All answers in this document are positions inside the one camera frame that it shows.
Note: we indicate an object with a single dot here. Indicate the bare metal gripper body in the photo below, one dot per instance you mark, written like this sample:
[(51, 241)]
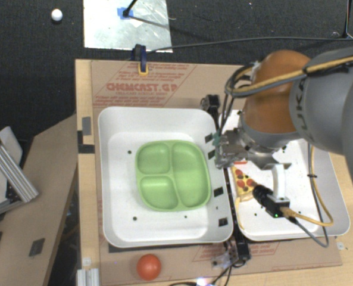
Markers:
[(232, 149)]

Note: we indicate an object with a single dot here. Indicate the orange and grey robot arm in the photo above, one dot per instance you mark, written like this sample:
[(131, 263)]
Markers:
[(328, 106)]

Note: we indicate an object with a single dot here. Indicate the pizza slice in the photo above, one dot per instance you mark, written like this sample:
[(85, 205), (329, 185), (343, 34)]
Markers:
[(242, 181)]

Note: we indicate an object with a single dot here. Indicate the green divided plate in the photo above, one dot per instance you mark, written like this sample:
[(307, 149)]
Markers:
[(188, 171)]

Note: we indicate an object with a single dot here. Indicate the thin black rod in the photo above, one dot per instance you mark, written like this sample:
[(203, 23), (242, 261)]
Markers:
[(234, 217)]

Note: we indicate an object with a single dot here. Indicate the white plastic tray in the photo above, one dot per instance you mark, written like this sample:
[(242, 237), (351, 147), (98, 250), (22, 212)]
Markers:
[(298, 195), (119, 174)]

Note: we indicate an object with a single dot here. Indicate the brown cardboard board red print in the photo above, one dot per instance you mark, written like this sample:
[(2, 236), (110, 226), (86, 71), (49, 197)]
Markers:
[(152, 91)]

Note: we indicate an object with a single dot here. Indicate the orange ball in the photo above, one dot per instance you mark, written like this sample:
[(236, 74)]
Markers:
[(148, 267)]

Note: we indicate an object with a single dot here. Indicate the white ball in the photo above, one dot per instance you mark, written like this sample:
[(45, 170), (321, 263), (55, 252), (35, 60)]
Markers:
[(56, 14)]

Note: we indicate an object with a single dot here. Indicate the black cylinder on white bracket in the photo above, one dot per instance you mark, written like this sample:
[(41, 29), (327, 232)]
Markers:
[(279, 186)]

